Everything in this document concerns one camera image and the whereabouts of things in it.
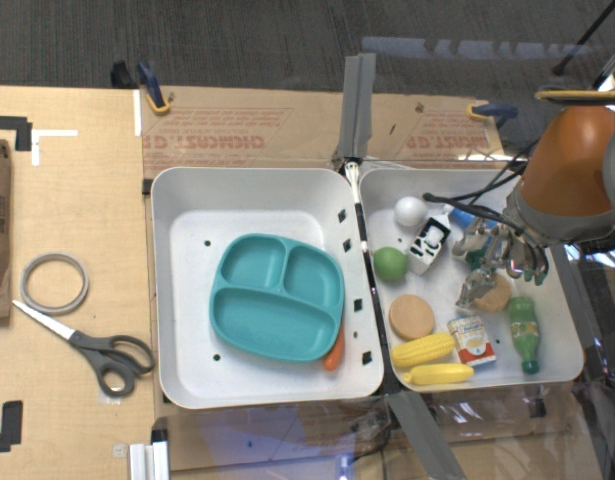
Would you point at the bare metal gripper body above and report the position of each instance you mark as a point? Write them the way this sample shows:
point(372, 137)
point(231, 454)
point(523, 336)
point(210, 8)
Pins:
point(507, 248)

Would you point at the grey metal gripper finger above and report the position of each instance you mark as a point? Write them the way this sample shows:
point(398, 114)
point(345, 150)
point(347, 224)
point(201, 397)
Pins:
point(472, 289)
point(464, 242)

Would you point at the blue bottle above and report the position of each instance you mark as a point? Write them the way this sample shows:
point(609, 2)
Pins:
point(462, 215)

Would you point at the tan bread roll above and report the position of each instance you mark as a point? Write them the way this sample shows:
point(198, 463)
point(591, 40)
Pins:
point(498, 295)

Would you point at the white plastic tray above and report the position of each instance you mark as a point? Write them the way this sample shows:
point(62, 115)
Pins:
point(437, 288)
point(187, 368)

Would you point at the black and white milk carton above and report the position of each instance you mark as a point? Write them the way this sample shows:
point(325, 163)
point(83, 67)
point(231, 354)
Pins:
point(427, 248)

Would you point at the red and white packet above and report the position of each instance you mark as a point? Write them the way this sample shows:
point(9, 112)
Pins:
point(472, 340)

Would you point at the white ball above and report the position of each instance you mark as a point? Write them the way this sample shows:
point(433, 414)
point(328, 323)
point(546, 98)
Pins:
point(410, 211)

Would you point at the tan round biscuit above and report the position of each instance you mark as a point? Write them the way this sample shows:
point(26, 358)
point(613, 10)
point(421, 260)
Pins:
point(411, 317)

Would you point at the green plastic bottle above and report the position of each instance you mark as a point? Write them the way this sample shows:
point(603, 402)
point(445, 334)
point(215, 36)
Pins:
point(524, 330)

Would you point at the green ball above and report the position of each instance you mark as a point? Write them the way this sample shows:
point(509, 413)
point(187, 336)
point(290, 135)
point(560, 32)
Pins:
point(390, 264)

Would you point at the yellow corn cob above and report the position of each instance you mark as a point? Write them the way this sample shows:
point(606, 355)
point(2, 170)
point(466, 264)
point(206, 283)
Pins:
point(422, 350)

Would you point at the yellow banana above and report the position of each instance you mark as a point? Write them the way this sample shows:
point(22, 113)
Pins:
point(439, 374)

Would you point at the orange sausage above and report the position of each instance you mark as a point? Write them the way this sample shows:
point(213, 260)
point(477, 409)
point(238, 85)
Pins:
point(334, 358)

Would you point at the teal divided plate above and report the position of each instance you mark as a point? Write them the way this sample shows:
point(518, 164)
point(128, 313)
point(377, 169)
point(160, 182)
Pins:
point(272, 318)

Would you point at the brown cardboard board red print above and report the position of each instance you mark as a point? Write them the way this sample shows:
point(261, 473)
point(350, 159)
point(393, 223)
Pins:
point(247, 133)

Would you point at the grey tape roll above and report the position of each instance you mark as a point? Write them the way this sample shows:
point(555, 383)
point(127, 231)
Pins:
point(28, 295)

